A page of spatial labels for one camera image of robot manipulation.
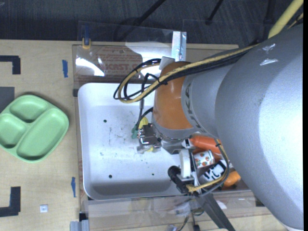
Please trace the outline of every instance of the orange object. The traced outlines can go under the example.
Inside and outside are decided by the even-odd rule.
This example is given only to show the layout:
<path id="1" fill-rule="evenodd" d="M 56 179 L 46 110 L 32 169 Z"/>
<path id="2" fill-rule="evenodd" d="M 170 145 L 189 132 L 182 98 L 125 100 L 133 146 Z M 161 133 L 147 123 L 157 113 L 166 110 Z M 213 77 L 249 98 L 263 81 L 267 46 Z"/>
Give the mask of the orange object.
<path id="1" fill-rule="evenodd" d="M 216 153 L 216 154 L 221 154 L 219 148 L 217 147 L 217 143 L 215 142 L 213 138 L 197 135 L 197 136 L 192 137 L 190 141 L 193 143 L 195 147 L 198 147 L 200 149 L 204 149 L 207 151 L 211 150 L 213 153 Z"/>
<path id="2" fill-rule="evenodd" d="M 238 172 L 232 171 L 228 178 L 225 180 L 223 186 L 224 187 L 230 187 L 233 186 L 235 183 L 237 183 L 241 179 L 241 176 L 239 175 Z"/>
<path id="3" fill-rule="evenodd" d="M 175 62 L 167 65 L 160 76 L 188 62 Z M 185 77 L 177 78 L 162 85 L 155 91 L 153 116 L 155 121 L 167 129 L 188 129 L 192 125 L 187 120 L 181 104 L 182 85 Z"/>

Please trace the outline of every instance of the carrot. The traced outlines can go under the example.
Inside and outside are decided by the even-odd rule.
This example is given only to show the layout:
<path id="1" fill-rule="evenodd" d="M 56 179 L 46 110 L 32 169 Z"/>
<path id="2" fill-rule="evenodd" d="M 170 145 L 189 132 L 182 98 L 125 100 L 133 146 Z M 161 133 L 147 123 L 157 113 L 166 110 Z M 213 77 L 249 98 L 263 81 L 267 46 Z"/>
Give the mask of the carrot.
<path id="1" fill-rule="evenodd" d="M 206 136 L 194 136 L 190 139 L 190 141 L 193 143 L 195 147 L 198 147 L 200 149 L 204 150 L 211 150 L 213 153 L 221 154 L 219 148 L 217 147 L 217 143 L 213 138 L 206 137 Z"/>
<path id="2" fill-rule="evenodd" d="M 235 183 L 237 183 L 241 179 L 241 176 L 239 175 L 238 172 L 232 171 L 228 178 L 225 180 L 223 186 L 224 187 L 230 187 L 233 186 Z"/>

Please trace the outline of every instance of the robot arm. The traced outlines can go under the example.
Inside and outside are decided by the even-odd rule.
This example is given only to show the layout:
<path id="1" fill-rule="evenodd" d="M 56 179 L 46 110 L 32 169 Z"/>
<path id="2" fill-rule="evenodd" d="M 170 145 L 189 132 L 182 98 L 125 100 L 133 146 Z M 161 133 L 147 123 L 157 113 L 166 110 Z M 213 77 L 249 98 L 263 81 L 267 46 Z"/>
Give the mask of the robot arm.
<path id="1" fill-rule="evenodd" d="M 183 62 L 162 71 L 152 88 L 156 137 L 170 153 L 196 132 L 220 139 L 256 197 L 289 230 L 303 230 L 302 25 L 212 59 L 202 71 Z"/>

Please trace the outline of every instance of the blue tape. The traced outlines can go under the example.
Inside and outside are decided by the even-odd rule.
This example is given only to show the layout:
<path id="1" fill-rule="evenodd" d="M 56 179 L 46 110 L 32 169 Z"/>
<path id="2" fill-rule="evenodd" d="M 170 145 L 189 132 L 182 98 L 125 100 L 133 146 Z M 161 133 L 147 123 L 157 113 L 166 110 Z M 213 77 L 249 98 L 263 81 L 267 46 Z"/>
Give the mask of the blue tape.
<path id="1" fill-rule="evenodd" d="M 64 78 L 68 78 L 68 67 L 67 67 L 67 61 L 66 60 L 62 60 L 62 69 L 63 69 L 63 74 L 64 74 Z"/>
<path id="2" fill-rule="evenodd" d="M 74 198 L 76 198 L 76 183 L 75 183 L 75 177 L 72 177 L 71 186 L 72 186 Z"/>

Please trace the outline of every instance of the yellow cable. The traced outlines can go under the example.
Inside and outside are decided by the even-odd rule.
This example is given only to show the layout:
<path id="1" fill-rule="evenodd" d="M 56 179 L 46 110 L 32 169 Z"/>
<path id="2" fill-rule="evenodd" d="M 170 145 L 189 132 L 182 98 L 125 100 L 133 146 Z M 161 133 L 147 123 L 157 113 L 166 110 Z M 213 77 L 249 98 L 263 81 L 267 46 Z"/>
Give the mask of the yellow cable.
<path id="1" fill-rule="evenodd" d="M 227 154 L 226 154 L 226 152 L 225 152 L 225 149 L 223 148 L 222 145 L 221 145 L 219 148 L 220 148 L 220 150 L 221 150 L 221 153 L 224 155 L 225 161 L 228 162 L 229 159 L 228 159 L 228 156 L 227 156 Z M 211 185 L 214 185 L 214 184 L 216 184 L 216 183 L 218 183 L 218 182 L 223 181 L 223 180 L 227 177 L 227 174 L 228 174 L 228 171 L 227 171 L 227 169 L 225 169 L 225 171 L 223 172 L 222 176 L 219 177 L 219 178 L 216 179 L 216 180 L 213 180 L 213 181 L 211 181 L 211 182 L 207 182 L 207 183 L 202 184 L 202 185 L 200 185 L 200 186 L 194 186 L 194 185 L 192 185 L 192 184 L 188 184 L 188 185 L 186 185 L 186 187 L 187 187 L 188 191 L 189 191 L 190 193 L 192 193 L 192 192 L 197 191 L 197 190 L 199 190 L 199 189 L 202 189 L 202 188 L 205 188 L 205 187 L 209 187 L 209 186 L 211 186 Z"/>
<path id="2" fill-rule="evenodd" d="M 285 25 L 289 22 L 292 16 L 296 13 L 296 11 L 303 5 L 304 0 L 293 0 L 287 9 L 283 12 L 280 16 L 278 21 L 269 31 L 269 38 L 275 36 L 276 34 L 280 33 L 280 31 L 284 28 Z"/>
<path id="3" fill-rule="evenodd" d="M 129 100 L 125 100 L 121 97 L 121 92 L 122 92 L 122 89 L 124 88 L 125 84 L 129 81 L 129 79 L 131 77 L 133 77 L 136 73 L 133 72 L 131 73 L 130 75 L 128 75 L 122 82 L 122 84 L 120 85 L 119 89 L 118 89 L 118 93 L 117 93 L 117 96 L 119 98 L 119 100 L 123 103 L 134 103 L 134 102 L 137 102 L 139 100 L 141 100 L 142 98 L 144 98 L 148 93 L 150 93 L 157 85 L 159 85 L 160 82 L 163 82 L 165 79 L 167 79 L 168 77 L 174 75 L 174 74 L 177 74 L 181 71 L 184 71 L 184 70 L 187 70 L 187 69 L 190 69 L 190 68 L 194 68 L 194 67 L 198 67 L 202 64 L 208 64 L 208 63 L 212 63 L 212 62 L 216 62 L 216 61 L 219 61 L 221 59 L 224 59 L 224 58 L 227 58 L 227 57 L 230 57 L 230 56 L 233 56 L 233 55 L 236 55 L 236 54 L 239 54 L 239 53 L 242 53 L 248 49 L 251 49 L 253 47 L 255 47 L 256 45 L 253 45 L 253 46 L 248 46 L 246 48 L 243 48 L 243 49 L 240 49 L 240 50 L 237 50 L 237 51 L 234 51 L 234 52 L 231 52 L 231 53 L 228 53 L 228 54 L 225 54 L 225 55 L 220 55 L 220 56 L 216 56 L 216 57 L 212 57 L 212 58 L 208 58 L 208 59 L 205 59 L 203 61 L 199 61 L 199 62 L 195 62 L 195 63 L 192 63 L 192 64 L 187 64 L 185 66 L 181 66 L 181 67 L 178 67 L 178 68 L 175 68 L 173 70 L 171 70 L 170 72 L 166 73 L 165 75 L 159 77 L 159 81 L 156 80 L 152 85 L 150 85 L 144 92 L 142 92 L 139 96 L 135 97 L 134 99 L 129 99 Z"/>

